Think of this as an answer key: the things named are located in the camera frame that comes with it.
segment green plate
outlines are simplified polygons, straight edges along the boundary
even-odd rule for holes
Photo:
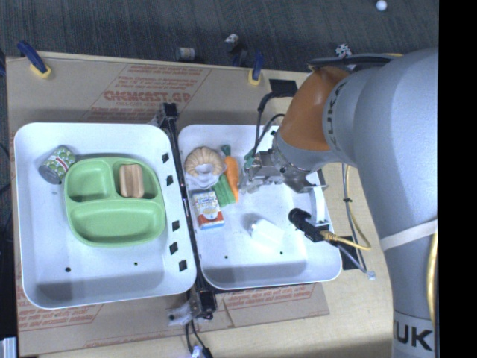
[[[142,167],[144,196],[123,198],[119,168]],[[85,159],[71,166],[65,178],[68,221],[73,234],[87,245],[123,247],[151,241],[165,228],[162,191],[154,170],[131,158]]]

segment white stripe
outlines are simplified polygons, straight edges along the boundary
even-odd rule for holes
[[[404,245],[408,242],[413,242],[414,240],[418,240],[436,233],[438,229],[437,222],[438,219],[435,219],[427,223],[419,224],[416,227],[402,230],[399,233],[379,240],[382,251],[384,252],[390,248],[399,247],[400,245]]]

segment small carton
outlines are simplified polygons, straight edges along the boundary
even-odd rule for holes
[[[214,191],[196,192],[192,195],[192,200],[201,230],[224,225],[224,216]]]

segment gray floor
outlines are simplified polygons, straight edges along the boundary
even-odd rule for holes
[[[231,65],[224,40],[234,33],[248,47],[248,66],[260,50],[264,68],[304,72],[307,60],[333,57],[342,43],[355,54],[438,46],[439,0],[385,0],[384,12],[376,1],[0,0],[0,48],[19,56],[16,44],[26,40],[42,51],[174,61],[176,47],[187,47],[201,62]],[[6,83],[0,77],[0,143],[8,148],[9,141]],[[8,181],[0,151],[0,188]],[[3,230],[9,228],[8,191],[0,205]],[[8,250],[3,237],[0,245]],[[9,255],[0,257],[6,261]],[[8,261],[3,267],[5,274],[11,271]],[[1,277],[0,291],[5,292]]]

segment orange carrot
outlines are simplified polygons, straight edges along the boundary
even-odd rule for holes
[[[236,158],[230,156],[229,145],[221,146],[221,150],[225,154],[224,162],[227,166],[224,174],[237,203],[239,202],[239,163]]]

